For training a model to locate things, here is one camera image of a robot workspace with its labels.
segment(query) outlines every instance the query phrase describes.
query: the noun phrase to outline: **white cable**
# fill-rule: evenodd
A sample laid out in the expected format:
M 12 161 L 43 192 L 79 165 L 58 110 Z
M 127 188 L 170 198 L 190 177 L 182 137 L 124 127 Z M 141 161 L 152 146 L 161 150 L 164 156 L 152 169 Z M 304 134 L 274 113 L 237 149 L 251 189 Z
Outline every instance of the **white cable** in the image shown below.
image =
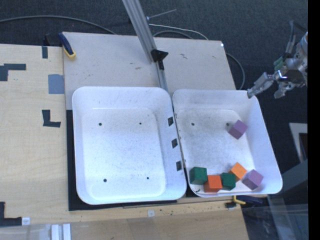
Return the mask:
M 168 29 L 174 29 L 174 30 L 189 31 L 189 32 L 197 33 L 198 35 L 202 36 L 206 40 L 209 40 L 204 34 L 201 34 L 200 32 L 197 32 L 197 31 L 194 31 L 194 30 L 183 29 L 183 28 L 174 27 L 174 26 L 157 25 L 157 24 L 149 24 L 149 25 L 150 26 L 155 26 L 155 27 L 163 27 L 163 28 L 168 28 Z

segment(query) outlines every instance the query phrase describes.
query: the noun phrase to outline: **orange cube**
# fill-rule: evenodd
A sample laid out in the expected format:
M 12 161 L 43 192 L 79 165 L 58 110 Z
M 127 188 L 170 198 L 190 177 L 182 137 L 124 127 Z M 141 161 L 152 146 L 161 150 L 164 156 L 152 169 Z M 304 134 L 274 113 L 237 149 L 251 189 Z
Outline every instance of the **orange cube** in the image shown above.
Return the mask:
M 235 181 L 239 181 L 240 179 L 245 176 L 247 170 L 238 162 L 235 163 L 235 165 L 231 168 L 229 171 L 230 174 L 235 175 Z
M 203 184 L 204 192 L 217 193 L 222 189 L 220 175 L 208 175 L 208 180 Z

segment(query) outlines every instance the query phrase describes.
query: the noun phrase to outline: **cable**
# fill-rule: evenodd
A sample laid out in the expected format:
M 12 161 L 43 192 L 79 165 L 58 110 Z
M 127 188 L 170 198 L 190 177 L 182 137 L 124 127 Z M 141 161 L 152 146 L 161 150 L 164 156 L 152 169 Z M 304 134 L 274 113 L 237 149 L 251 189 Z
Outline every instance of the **cable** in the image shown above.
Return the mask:
M 168 11 L 165 11 L 165 12 L 162 12 L 162 13 L 159 13 L 159 14 L 156 14 L 156 15 L 152 15 L 152 16 L 146 16 L 146 20 L 149 21 L 150 19 L 152 18 L 155 18 L 155 17 L 159 17 L 159 16 L 162 16 L 162 15 L 165 15 L 165 14 L 169 14 L 169 13 L 172 13 L 172 12 L 175 12 L 177 9 L 173 9 L 173 10 L 168 10 Z
M 64 20 L 69 20 L 69 21 L 76 21 L 76 22 L 81 22 L 81 23 L 86 23 L 88 25 L 95 26 L 99 29 L 102 29 L 104 31 L 109 32 L 110 34 L 116 35 L 115 32 L 111 31 L 110 29 L 107 29 L 103 26 L 100 26 L 98 24 L 79 19 L 79 18 L 72 18 L 72 17 L 67 17 L 67 16 L 58 16 L 58 15 L 33 15 L 33 16 L 23 16 L 23 17 L 13 17 L 13 18 L 6 18 L 6 19 L 0 19 L 0 23 L 5 23 L 5 22 L 12 22 L 12 21 L 19 21 L 19 20 L 29 20 L 29 19 L 41 19 L 41 18 L 54 18 L 54 19 L 64 19 Z
M 231 59 L 233 59 L 237 64 L 238 66 L 240 67 L 241 71 L 242 71 L 242 83 L 240 85 L 240 87 L 237 89 L 237 90 L 241 90 L 244 85 L 245 85 L 245 81 L 246 81 L 246 74 L 245 74 L 245 70 L 244 68 L 242 67 L 242 65 L 240 64 L 240 62 L 235 58 L 233 57 L 230 53 L 225 53 L 227 56 L 229 56 Z
M 165 31 L 160 31 L 158 33 L 155 33 L 153 36 L 156 37 L 158 35 L 161 35 L 163 33 L 174 33 L 174 34 L 179 34 L 179 35 L 182 35 L 186 38 L 189 38 L 189 39 L 193 39 L 190 35 L 188 34 L 185 34 L 185 33 L 182 33 L 182 32 L 179 32 L 179 31 L 174 31 L 174 30 L 165 30 Z
M 302 32 L 307 32 L 307 30 L 308 30 L 306 27 L 300 25 L 299 23 L 295 22 L 294 20 L 291 20 L 291 21 L 290 21 L 290 24 L 295 25 L 295 26 L 296 26 L 299 30 L 301 30 Z
M 209 40 L 204 34 L 201 34 L 200 32 L 197 32 L 197 31 L 194 31 L 194 30 L 183 29 L 183 28 L 174 27 L 174 26 L 157 25 L 157 24 L 149 24 L 149 25 L 150 25 L 150 26 L 155 26 L 155 27 L 162 27 L 162 28 L 174 29 L 174 30 L 189 31 L 189 32 L 197 33 L 198 35 L 202 36 L 202 37 L 205 38 L 206 40 Z

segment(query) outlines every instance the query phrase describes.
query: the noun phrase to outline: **hole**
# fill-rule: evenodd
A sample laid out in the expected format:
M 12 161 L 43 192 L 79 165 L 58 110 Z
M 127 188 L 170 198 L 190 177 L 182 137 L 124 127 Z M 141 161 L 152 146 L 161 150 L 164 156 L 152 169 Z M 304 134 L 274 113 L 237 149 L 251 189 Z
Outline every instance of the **hole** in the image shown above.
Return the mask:
M 169 117 L 168 118 L 168 125 L 171 126 L 174 123 L 174 118 L 173 117 Z
M 172 144 L 172 148 L 174 149 L 176 146 L 178 146 L 178 141 L 177 139 L 175 138 L 173 141 L 171 141 L 171 144 Z
M 176 170 L 177 170 L 177 171 L 180 171 L 180 170 L 182 169 L 182 163 L 181 163 L 181 161 L 176 162 L 175 165 L 176 165 Z

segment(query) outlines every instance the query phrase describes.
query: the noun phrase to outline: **purple cube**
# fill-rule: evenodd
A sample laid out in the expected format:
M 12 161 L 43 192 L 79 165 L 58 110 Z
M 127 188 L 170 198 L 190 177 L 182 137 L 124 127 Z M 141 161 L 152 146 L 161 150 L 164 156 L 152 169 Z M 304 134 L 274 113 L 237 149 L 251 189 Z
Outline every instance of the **purple cube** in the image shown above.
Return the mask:
M 246 176 L 242 180 L 242 183 L 249 189 L 254 190 L 259 187 L 263 178 L 264 177 L 259 172 L 253 169 L 246 174 Z
M 232 128 L 229 130 L 229 133 L 230 133 L 233 137 L 235 137 L 237 140 L 239 140 L 240 137 L 241 137 L 242 135 L 244 135 L 244 133 L 245 133 L 245 131 L 246 131 L 247 129 L 248 129 L 248 126 L 247 126 L 244 122 L 238 120 L 238 121 L 235 122 L 235 124 L 234 124 L 234 125 L 232 126 Z

